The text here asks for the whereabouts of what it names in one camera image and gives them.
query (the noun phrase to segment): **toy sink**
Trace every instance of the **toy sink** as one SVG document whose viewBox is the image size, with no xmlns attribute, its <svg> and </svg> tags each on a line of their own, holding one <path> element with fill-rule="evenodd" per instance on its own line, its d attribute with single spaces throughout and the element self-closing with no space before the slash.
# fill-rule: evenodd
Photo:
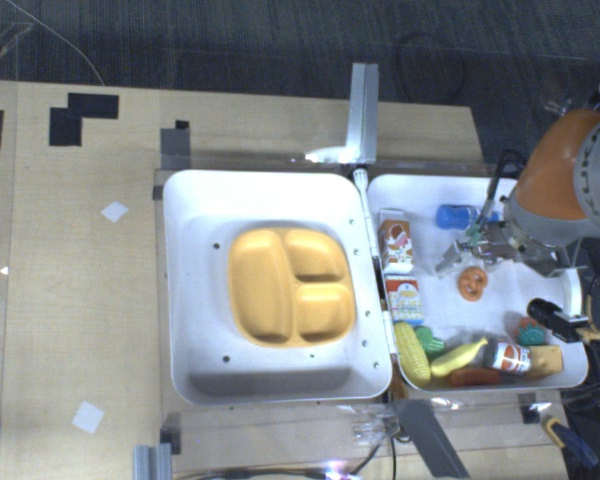
<svg viewBox="0 0 600 480">
<path fill-rule="evenodd" d="M 435 264 L 462 236 L 436 227 L 437 207 L 481 206 L 488 183 L 383 175 L 368 190 L 369 221 L 383 208 L 406 212 L 425 324 L 450 348 L 484 334 L 513 339 L 529 300 L 563 306 L 574 296 L 560 280 L 511 262 L 489 274 L 478 303 L 459 297 L 453 275 L 437 278 Z M 371 399 L 385 391 L 395 350 L 353 183 L 335 174 L 180 171 L 164 186 L 163 206 L 171 380 L 184 401 Z M 550 343 L 561 347 L 563 373 L 462 391 L 580 384 L 588 368 L 583 345 Z M 458 391 L 442 382 L 425 390 Z"/>
<path fill-rule="evenodd" d="M 391 378 L 360 196 L 335 174 L 180 171 L 171 376 L 194 404 L 368 399 Z"/>
</svg>

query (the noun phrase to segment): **gray metal bar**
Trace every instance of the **gray metal bar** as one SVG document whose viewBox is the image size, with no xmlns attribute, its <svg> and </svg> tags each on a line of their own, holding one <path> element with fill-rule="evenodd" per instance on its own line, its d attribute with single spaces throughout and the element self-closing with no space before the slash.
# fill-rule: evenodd
<svg viewBox="0 0 600 480">
<path fill-rule="evenodd" d="M 378 143 L 378 65 L 354 64 L 346 150 L 350 163 L 373 163 Z"/>
<path fill-rule="evenodd" d="M 171 444 L 153 448 L 136 446 L 133 450 L 133 480 L 172 480 Z"/>
</svg>

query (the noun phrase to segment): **brown donut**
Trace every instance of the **brown donut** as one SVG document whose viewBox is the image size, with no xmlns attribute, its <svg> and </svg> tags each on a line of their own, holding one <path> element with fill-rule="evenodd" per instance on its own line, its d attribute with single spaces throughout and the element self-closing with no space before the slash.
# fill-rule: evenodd
<svg viewBox="0 0 600 480">
<path fill-rule="evenodd" d="M 488 283 L 487 273 L 478 267 L 465 269 L 458 278 L 458 290 L 462 298 L 469 302 L 480 300 Z"/>
</svg>

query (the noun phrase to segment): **brown toy sausage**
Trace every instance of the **brown toy sausage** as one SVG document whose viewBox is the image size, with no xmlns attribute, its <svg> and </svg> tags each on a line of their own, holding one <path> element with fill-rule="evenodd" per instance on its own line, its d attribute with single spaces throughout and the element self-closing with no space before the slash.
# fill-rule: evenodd
<svg viewBox="0 0 600 480">
<path fill-rule="evenodd" d="M 464 386 L 494 386 L 500 384 L 499 371 L 488 368 L 460 368 L 449 374 L 449 384 L 454 388 Z"/>
<path fill-rule="evenodd" d="M 464 299 L 475 302 L 482 297 L 487 283 L 487 273 L 484 270 L 478 267 L 469 267 L 458 278 L 458 290 Z"/>
</svg>

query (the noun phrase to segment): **yellow toy banana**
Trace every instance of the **yellow toy banana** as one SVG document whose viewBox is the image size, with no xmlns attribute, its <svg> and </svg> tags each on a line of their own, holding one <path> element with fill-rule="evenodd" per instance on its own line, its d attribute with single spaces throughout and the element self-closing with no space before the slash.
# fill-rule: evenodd
<svg viewBox="0 0 600 480">
<path fill-rule="evenodd" d="M 431 375 L 445 377 L 453 370 L 467 366 L 486 344 L 487 338 L 482 337 L 480 341 L 475 343 L 467 343 L 454 348 L 451 352 L 447 352 L 431 363 Z"/>
</svg>

